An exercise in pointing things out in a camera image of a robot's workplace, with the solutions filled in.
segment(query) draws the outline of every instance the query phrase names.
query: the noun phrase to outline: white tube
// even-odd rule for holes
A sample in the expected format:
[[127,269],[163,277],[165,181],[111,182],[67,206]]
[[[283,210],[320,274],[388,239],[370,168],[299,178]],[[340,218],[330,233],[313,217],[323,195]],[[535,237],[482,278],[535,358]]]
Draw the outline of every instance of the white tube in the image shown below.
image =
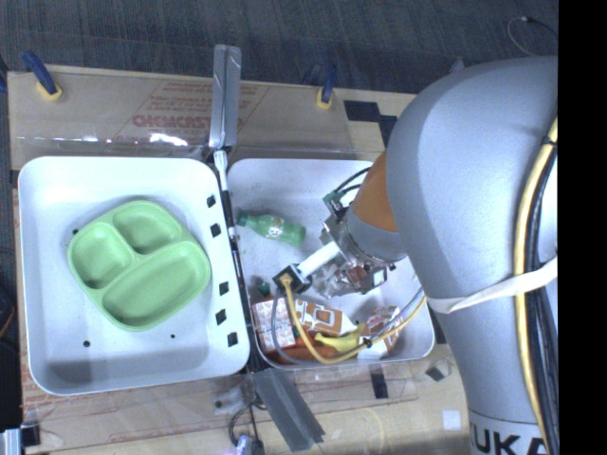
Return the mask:
[[308,277],[317,269],[319,269],[323,264],[333,260],[333,258],[335,258],[340,253],[340,248],[334,241],[331,241],[331,243],[324,245],[321,249],[319,249],[315,253],[312,253],[305,260],[299,263],[297,269],[300,270],[304,278]]

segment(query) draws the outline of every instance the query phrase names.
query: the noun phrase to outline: white strap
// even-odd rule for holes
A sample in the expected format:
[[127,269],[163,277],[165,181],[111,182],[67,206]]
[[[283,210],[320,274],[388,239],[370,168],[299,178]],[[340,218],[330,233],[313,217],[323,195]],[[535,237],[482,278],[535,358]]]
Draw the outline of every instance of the white strap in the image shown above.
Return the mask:
[[455,299],[428,298],[428,305],[439,314],[450,314],[451,312],[456,312],[462,308],[471,307],[484,301],[500,299],[502,297],[515,297],[521,293],[537,290],[559,276],[557,258],[558,255],[540,269],[508,278],[503,282],[496,283],[467,297]]

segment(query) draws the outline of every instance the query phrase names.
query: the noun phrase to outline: yellow cable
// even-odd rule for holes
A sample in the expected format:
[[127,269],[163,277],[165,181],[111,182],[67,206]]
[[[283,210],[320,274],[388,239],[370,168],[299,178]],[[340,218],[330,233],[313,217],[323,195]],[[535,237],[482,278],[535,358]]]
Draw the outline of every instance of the yellow cable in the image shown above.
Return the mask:
[[[293,300],[293,291],[291,290],[291,283],[293,281],[292,278],[288,275],[288,273],[285,273],[279,280],[285,287],[286,304],[288,306],[289,313],[291,314],[291,317],[293,318],[293,323],[295,323],[295,328],[299,332],[300,337],[302,338],[303,343],[305,344],[305,347],[307,347],[308,351],[312,354],[312,356],[316,360],[318,360],[322,364],[337,364],[346,359],[354,357],[360,351],[367,348],[367,344],[362,343],[358,347],[352,349],[351,351],[348,351],[347,353],[344,353],[342,355],[338,355],[337,357],[327,358],[327,357],[323,357],[322,355],[320,355],[319,352],[312,345],[312,342],[310,342],[309,338],[307,337],[307,335],[304,331],[304,328],[303,328],[302,324],[300,323],[300,319],[297,316],[297,312],[295,309],[295,301]],[[419,303],[419,305],[417,305],[415,307],[415,310],[405,320],[403,320],[402,323],[398,324],[396,327],[393,327],[389,331],[384,332],[381,336],[374,339],[372,341],[372,344],[382,341],[383,339],[391,336],[392,334],[395,334],[400,329],[405,327],[413,319],[413,317],[415,317],[421,311],[421,308],[425,302],[426,302],[426,297],[423,297],[423,299]]]
[[[531,211],[531,204],[533,202],[533,195],[538,187],[540,177],[543,170],[546,167],[552,147],[557,143],[559,133],[558,118],[555,118],[550,131],[548,132],[548,138],[553,144],[546,143],[538,152],[533,168],[529,173],[526,184],[524,186],[523,197],[519,204],[519,211],[516,223],[516,229],[514,233],[514,275],[522,275],[524,273],[525,263],[525,236],[527,223],[529,221],[529,215]],[[533,374],[531,366],[531,359],[529,354],[529,341],[528,341],[528,325],[526,321],[526,306],[524,304],[524,295],[522,293],[514,298],[515,312],[516,312],[516,328],[519,339],[519,355],[521,357],[521,364],[523,367],[524,383],[527,388],[529,395],[529,401],[531,402],[531,408],[535,414],[536,420],[540,427],[540,432],[543,439],[546,441],[546,426],[543,423],[542,412],[540,410],[540,400],[538,396],[538,388],[536,379]]]

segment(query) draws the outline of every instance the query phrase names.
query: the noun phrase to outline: bottle cap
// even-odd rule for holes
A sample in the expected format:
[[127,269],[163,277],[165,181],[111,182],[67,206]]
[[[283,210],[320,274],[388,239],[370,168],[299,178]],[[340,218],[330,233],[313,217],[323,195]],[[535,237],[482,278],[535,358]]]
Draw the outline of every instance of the bottle cap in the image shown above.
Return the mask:
[[238,226],[246,226],[247,225],[248,214],[246,212],[241,212],[238,216]]

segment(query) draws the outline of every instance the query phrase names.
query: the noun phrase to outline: white plastic tray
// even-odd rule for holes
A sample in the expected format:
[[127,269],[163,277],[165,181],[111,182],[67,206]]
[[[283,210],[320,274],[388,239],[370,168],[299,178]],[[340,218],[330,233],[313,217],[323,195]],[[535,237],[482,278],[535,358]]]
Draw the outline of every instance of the white plastic tray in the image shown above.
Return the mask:
[[[262,238],[248,227],[238,227],[249,293],[255,291],[259,281],[272,283],[272,277],[284,267],[300,263],[322,246],[319,239],[322,223],[329,216],[322,198],[343,180],[369,165],[369,162],[357,160],[250,158],[236,162],[230,168],[228,179],[236,217],[241,210],[273,213],[307,228],[303,244],[294,247]],[[403,307],[419,286],[411,263],[405,259],[396,264],[396,270],[389,272],[386,283],[366,295],[349,294],[328,300],[313,288],[303,295],[317,303],[340,309],[351,320],[365,321],[376,306]],[[428,354],[434,345],[434,329],[428,308],[424,306],[401,332],[392,354],[382,362],[418,359]],[[354,359],[346,362],[367,364],[376,361]]]
[[[134,199],[171,212],[212,266],[199,296],[143,332],[105,318],[67,263],[75,229]],[[41,388],[60,395],[111,391],[229,375],[245,365],[243,308],[217,182],[206,165],[185,158],[36,158],[20,172],[19,203],[29,367]],[[221,233],[213,237],[215,224]],[[222,310],[226,319],[218,325]],[[237,338],[231,346],[230,335]]]

